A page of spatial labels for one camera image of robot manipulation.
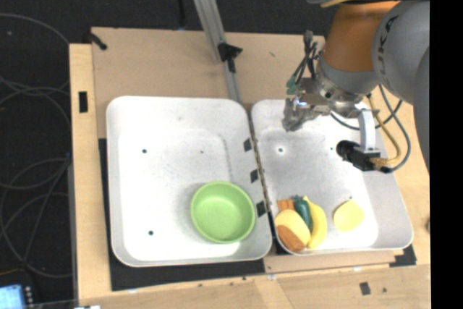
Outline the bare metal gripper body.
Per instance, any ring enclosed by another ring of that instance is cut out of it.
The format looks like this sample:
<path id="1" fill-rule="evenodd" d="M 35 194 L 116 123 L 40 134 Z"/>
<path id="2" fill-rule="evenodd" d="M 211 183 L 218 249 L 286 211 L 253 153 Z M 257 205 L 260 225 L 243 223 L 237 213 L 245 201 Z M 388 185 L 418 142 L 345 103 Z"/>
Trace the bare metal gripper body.
<path id="1" fill-rule="evenodd" d="M 302 78 L 297 85 L 295 105 L 315 105 L 323 109 L 322 116 L 332 112 L 344 118 L 355 117 L 357 104 L 363 99 L 362 94 L 348 93 L 332 85 L 329 80 Z"/>

